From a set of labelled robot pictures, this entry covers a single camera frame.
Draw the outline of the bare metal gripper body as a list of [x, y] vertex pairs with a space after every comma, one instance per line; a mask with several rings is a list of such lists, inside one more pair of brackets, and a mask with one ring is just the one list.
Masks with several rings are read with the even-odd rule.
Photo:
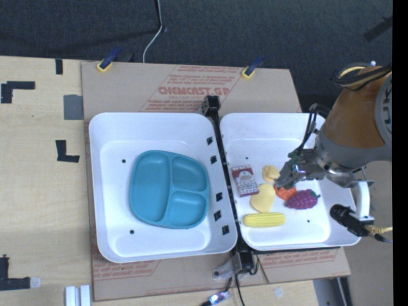
[[295, 149], [292, 152], [292, 165], [294, 164], [307, 172], [307, 179], [304, 181], [328, 179], [340, 187], [353, 187], [358, 181], [353, 169], [336, 163], [325, 151]]

